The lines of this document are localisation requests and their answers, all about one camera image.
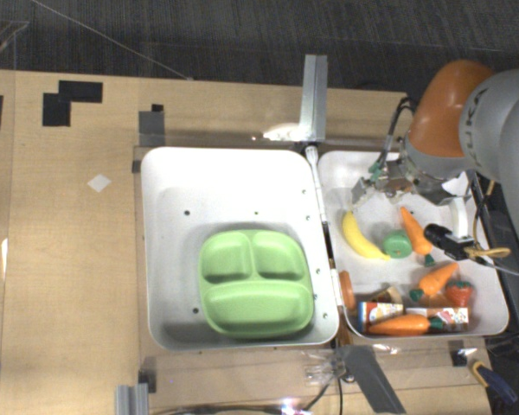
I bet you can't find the red strawberry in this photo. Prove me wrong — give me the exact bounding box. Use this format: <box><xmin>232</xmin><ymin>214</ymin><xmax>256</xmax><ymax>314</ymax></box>
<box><xmin>445</xmin><ymin>279</ymin><xmax>475</xmax><ymax>309</ymax></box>

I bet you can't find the small brown can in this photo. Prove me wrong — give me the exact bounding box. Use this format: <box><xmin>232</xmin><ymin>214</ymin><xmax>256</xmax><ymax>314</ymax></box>
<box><xmin>369</xmin><ymin>285</ymin><xmax>404</xmax><ymax>306</ymax></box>

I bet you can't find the orange oval toy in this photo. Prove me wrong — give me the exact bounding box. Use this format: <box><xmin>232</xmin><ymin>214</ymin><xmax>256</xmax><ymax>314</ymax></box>
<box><xmin>338</xmin><ymin>270</ymin><xmax>357</xmax><ymax>313</ymax></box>

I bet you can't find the green round toy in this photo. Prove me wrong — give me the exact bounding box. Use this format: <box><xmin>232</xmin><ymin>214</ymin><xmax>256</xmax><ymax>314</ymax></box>
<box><xmin>381</xmin><ymin>229</ymin><xmax>413</xmax><ymax>260</ymax></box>

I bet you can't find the orange carrot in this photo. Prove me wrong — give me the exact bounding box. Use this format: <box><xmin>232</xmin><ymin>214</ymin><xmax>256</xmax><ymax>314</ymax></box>
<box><xmin>399</xmin><ymin>206</ymin><xmax>437</xmax><ymax>268</ymax></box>
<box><xmin>367</xmin><ymin>313</ymin><xmax>445</xmax><ymax>337</ymax></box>
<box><xmin>408</xmin><ymin>261</ymin><xmax>460</xmax><ymax>303</ymax></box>

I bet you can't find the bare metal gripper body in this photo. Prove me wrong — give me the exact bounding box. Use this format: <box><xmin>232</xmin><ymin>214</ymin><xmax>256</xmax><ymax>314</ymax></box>
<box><xmin>381</xmin><ymin>158</ymin><xmax>450</xmax><ymax>208</ymax></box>

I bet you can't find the green divided plate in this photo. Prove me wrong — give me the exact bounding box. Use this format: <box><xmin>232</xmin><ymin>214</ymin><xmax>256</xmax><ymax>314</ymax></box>
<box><xmin>197</xmin><ymin>228</ymin><xmax>317</xmax><ymax>341</ymax></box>

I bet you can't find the white and orange carton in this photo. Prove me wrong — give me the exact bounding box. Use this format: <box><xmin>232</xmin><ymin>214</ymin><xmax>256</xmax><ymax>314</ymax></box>
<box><xmin>356</xmin><ymin>301</ymin><xmax>405</xmax><ymax>335</ymax></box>

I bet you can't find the white plastic tray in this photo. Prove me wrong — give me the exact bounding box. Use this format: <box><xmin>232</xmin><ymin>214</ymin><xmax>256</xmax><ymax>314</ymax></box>
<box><xmin>139</xmin><ymin>146</ymin><xmax>341</xmax><ymax>353</ymax></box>
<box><xmin>317</xmin><ymin>150</ymin><xmax>511</xmax><ymax>341</ymax></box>

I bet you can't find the yellow banana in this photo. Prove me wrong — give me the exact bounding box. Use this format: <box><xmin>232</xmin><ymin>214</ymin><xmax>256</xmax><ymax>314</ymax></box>
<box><xmin>342</xmin><ymin>210</ymin><xmax>392</xmax><ymax>262</ymax></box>

